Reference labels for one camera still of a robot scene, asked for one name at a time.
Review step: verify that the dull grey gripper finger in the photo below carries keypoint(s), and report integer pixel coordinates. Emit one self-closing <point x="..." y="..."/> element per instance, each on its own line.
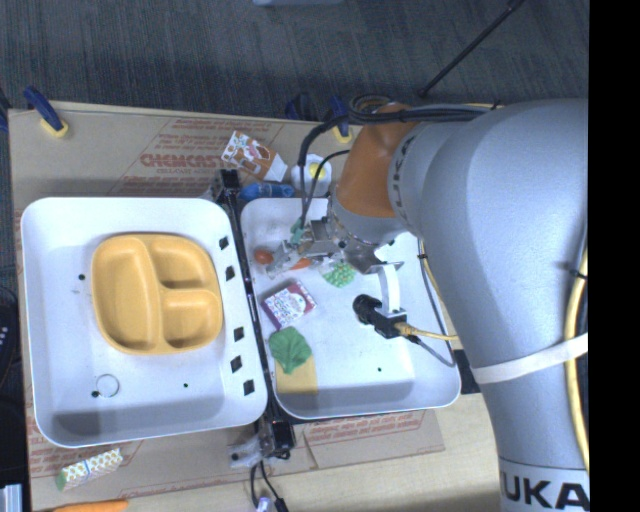
<point x="316" y="260"/>
<point x="279" y="257"/>

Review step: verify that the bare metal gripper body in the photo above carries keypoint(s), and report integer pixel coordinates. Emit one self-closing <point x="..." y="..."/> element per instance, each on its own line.
<point x="325" y="239"/>

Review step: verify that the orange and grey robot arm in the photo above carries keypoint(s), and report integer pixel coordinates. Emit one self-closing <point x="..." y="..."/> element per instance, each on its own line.
<point x="490" y="240"/>

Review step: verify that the small orange carrot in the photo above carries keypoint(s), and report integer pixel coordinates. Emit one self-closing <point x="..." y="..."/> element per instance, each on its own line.
<point x="301" y="264"/>

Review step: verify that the orange egg-shaped toy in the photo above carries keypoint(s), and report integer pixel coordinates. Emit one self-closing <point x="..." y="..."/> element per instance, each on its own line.
<point x="263" y="256"/>

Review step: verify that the green grapes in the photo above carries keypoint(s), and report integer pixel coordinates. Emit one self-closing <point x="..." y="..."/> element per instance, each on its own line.
<point x="340" y="275"/>

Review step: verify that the purple and white carton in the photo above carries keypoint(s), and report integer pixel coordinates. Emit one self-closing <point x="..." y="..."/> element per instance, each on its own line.
<point x="289" y="305"/>

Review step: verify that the thin black rod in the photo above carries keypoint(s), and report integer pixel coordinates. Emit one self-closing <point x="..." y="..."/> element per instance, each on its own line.
<point x="252" y="310"/>

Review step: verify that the white and yellow fried egg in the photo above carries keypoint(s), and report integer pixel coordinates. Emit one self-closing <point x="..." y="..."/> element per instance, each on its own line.
<point x="312" y="172"/>

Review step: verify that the blue bottle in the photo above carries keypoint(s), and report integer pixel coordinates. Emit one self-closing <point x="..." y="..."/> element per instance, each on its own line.
<point x="265" y="190"/>

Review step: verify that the green lettuce leaf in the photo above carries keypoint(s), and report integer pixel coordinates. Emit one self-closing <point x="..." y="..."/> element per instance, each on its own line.
<point x="290" y="347"/>

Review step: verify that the orange and white carton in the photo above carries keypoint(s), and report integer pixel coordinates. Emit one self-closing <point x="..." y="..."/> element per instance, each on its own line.
<point x="252" y="156"/>

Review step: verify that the white plastic tray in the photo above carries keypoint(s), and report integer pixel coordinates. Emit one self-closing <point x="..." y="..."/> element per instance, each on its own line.
<point x="360" y="360"/>
<point x="60" y="300"/>

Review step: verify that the tan bread slice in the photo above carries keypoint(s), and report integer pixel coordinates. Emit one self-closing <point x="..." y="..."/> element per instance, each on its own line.
<point x="297" y="382"/>

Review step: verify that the orange divided plate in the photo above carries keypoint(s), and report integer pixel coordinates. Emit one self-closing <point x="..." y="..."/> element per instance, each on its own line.
<point x="155" y="295"/>

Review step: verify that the brown cardboard board red print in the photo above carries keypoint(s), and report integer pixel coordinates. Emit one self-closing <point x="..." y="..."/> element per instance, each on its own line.
<point x="130" y="150"/>

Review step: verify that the long orange carrot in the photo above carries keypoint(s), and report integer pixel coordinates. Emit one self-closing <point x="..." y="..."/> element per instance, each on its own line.
<point x="92" y="506"/>

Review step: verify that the black cylinder on white bracket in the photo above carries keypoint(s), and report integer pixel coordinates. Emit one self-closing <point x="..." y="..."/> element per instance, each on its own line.
<point x="372" y="307"/>

